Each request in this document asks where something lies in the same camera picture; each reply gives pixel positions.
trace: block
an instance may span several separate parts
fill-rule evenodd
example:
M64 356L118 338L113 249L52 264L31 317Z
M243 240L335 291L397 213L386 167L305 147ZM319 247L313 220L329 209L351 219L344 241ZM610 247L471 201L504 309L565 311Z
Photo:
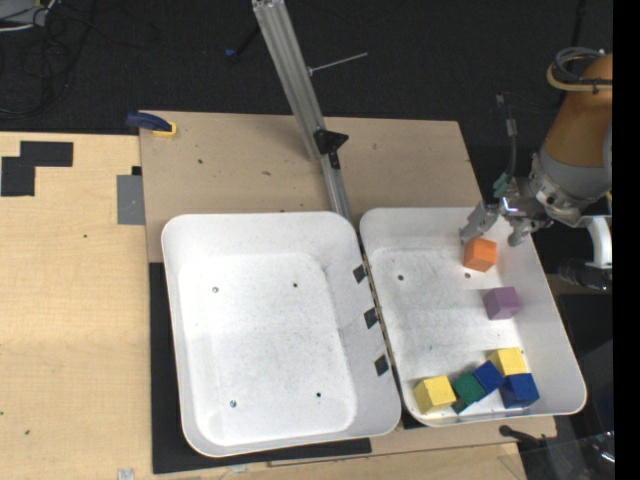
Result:
M530 373L508 375L499 389L505 409L529 407L540 398L533 375Z
M473 376L472 372L465 373L456 379L453 382L452 387L453 391L458 396L458 399L451 407L457 414L460 414L472 403L481 400L487 395L486 391L478 382L478 379Z
M423 379L413 388L421 414L449 407L456 401L451 383L446 375Z
M482 297L489 320L506 320L520 311L520 299L513 286L494 288Z
M492 352L487 358L493 363L503 377L526 373L527 365L519 347L501 348Z
M498 244L486 238L476 237L464 246L462 264L470 269L486 272L496 264Z
M493 393L504 383L504 376L491 361L485 361L472 373L487 395Z

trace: blue cube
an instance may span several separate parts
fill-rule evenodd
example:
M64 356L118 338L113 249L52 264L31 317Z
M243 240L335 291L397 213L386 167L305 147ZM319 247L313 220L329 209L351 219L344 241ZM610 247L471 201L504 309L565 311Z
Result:
M486 394L493 393L502 384L504 377L491 361L485 361L473 372L473 376L486 391Z
M500 386L500 395L506 409L529 407L540 398L530 373L507 375L504 384Z

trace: empty white tray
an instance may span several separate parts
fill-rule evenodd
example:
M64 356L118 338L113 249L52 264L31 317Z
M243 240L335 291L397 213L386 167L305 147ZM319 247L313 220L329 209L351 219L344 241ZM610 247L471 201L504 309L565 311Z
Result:
M400 397L352 225L182 215L162 234L184 435L219 457L385 434Z
M360 231L405 406L431 426L521 415L573 414L586 388L531 236L507 244L503 218L484 235L497 243L497 263L487 272L463 267L459 229L473 208L399 208L367 212ZM490 320L482 296L513 286L521 310ZM453 409L422 415L413 387L423 378L450 381L482 364L499 348L520 347L540 399L528 409L506 410L494 391L457 415Z

